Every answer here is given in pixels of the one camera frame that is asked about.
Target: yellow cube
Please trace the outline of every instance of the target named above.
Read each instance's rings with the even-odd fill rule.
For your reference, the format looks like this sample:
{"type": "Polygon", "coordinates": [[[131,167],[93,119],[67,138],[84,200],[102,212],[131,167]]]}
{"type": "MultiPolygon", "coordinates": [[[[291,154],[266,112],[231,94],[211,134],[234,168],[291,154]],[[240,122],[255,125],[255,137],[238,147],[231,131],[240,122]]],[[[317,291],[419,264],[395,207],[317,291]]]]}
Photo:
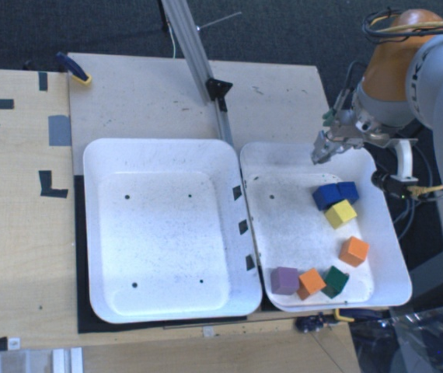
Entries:
{"type": "Polygon", "coordinates": [[[334,229],[338,229],[341,225],[347,223],[357,216],[353,206],[347,199],[339,203],[335,203],[325,212],[325,216],[334,229]]]}

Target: green cube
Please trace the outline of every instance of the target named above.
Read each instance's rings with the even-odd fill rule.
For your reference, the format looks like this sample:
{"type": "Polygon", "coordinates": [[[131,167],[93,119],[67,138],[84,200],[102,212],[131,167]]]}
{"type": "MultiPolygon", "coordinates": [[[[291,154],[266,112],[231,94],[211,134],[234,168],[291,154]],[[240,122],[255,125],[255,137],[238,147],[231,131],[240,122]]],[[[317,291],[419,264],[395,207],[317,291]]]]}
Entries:
{"type": "Polygon", "coordinates": [[[326,286],[322,289],[322,292],[328,295],[330,298],[336,297],[342,292],[346,282],[349,279],[349,275],[338,270],[334,265],[332,265],[325,276],[326,286]]]}

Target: block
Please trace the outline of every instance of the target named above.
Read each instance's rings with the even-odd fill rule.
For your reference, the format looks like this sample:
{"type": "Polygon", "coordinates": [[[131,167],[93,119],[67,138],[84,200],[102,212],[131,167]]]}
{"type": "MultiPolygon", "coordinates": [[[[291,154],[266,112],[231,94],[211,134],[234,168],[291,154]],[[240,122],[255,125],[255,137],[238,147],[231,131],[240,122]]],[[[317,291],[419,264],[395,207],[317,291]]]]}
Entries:
{"type": "Polygon", "coordinates": [[[277,267],[270,274],[271,292],[275,295],[293,295],[299,289],[296,268],[277,267]]]}
{"type": "Polygon", "coordinates": [[[314,295],[326,286],[316,268],[307,270],[299,275],[298,296],[301,300],[305,300],[310,295],[314,295]]]}
{"type": "Polygon", "coordinates": [[[340,249],[339,260],[357,267],[367,259],[369,248],[368,243],[355,236],[350,236],[340,249]]]}
{"type": "Polygon", "coordinates": [[[322,289],[322,293],[325,293],[330,298],[336,297],[342,292],[348,279],[349,275],[332,265],[325,276],[326,286],[322,289]]]}
{"type": "Polygon", "coordinates": [[[339,189],[337,188],[337,184],[335,183],[319,186],[313,192],[312,196],[320,211],[324,211],[333,204],[343,200],[343,197],[341,197],[339,189]]]}
{"type": "Polygon", "coordinates": [[[335,203],[325,212],[325,216],[334,229],[346,224],[357,216],[356,211],[347,199],[335,203]]]}
{"type": "Polygon", "coordinates": [[[360,198],[358,190],[356,189],[356,184],[353,181],[337,183],[337,188],[339,189],[341,197],[347,199],[350,204],[354,204],[354,202],[360,198]]]}

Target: wooden table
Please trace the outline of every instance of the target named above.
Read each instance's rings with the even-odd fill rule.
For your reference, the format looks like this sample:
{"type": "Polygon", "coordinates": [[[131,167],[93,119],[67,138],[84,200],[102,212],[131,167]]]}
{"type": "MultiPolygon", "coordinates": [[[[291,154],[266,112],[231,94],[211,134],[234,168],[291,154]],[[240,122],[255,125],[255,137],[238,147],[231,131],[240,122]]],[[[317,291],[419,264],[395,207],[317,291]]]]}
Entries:
{"type": "MultiPolygon", "coordinates": [[[[255,65],[250,65],[252,71],[264,68],[255,65]]],[[[226,75],[233,64],[218,62],[214,68],[226,75]]],[[[285,71],[283,65],[272,68],[285,71]]],[[[327,109],[318,72],[305,66],[289,69],[293,76],[304,75],[298,93],[306,98],[296,101],[286,96],[288,104],[306,103],[306,109],[316,113],[310,119],[302,111],[293,121],[297,128],[291,136],[288,131],[287,137],[292,141],[314,138],[316,133],[300,134],[298,126],[310,120],[314,125],[327,109]]],[[[244,76],[233,73],[234,77],[244,76]]],[[[172,367],[189,364],[189,353],[199,357],[197,370],[190,371],[274,371],[272,363],[285,363],[296,371],[305,364],[310,364],[312,370],[308,371],[359,371],[348,326],[297,333],[293,318],[308,315],[303,313],[256,311],[245,322],[212,326],[214,338],[205,338],[202,325],[78,333],[72,147],[51,146],[48,126],[49,117],[69,117],[70,85],[74,86],[70,82],[65,73],[49,72],[44,91],[35,71],[0,70],[0,99],[14,100],[14,109],[0,109],[0,337],[19,338],[23,349],[85,347],[85,368],[92,367],[90,371],[109,371],[124,355],[125,367],[120,371],[133,371],[133,361],[139,359],[149,370],[160,371],[158,358],[162,355],[168,355],[165,365],[172,367]],[[51,171],[52,187],[67,189],[67,197],[40,195],[41,170],[51,171]]],[[[263,95],[258,87],[253,85],[254,97],[263,95]]],[[[234,87],[231,94],[233,101],[238,98],[236,90],[234,87]]],[[[271,103],[271,96],[266,100],[271,103]]],[[[250,112],[243,106],[234,107],[233,112],[234,140],[243,144],[247,132],[236,117],[250,112]]],[[[273,131],[266,136],[277,138],[273,131]]]]}

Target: tray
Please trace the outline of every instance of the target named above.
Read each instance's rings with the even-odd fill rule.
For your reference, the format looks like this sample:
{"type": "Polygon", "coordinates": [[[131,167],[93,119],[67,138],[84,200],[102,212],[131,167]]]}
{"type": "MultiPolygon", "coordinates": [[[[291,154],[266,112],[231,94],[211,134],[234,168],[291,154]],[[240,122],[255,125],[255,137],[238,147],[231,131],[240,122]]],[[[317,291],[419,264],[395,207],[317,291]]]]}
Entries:
{"type": "Polygon", "coordinates": [[[111,323],[244,316],[262,289],[234,149],[101,138],[83,154],[89,294],[111,323]]]}
{"type": "Polygon", "coordinates": [[[410,275],[381,190],[371,183],[375,163],[364,149],[335,155],[313,165],[311,144],[253,142],[244,146],[240,162],[256,247],[268,298],[287,312],[346,307],[401,305],[411,296],[410,275]],[[320,185],[354,181],[360,199],[358,216],[334,229],[319,211],[312,192],[320,185]],[[359,267],[339,260],[342,242],[354,235],[370,245],[359,267]],[[276,267],[299,273],[316,268],[324,275],[334,265],[349,275],[334,298],[322,292],[304,301],[296,293],[275,295],[270,274],[276,267]]]}

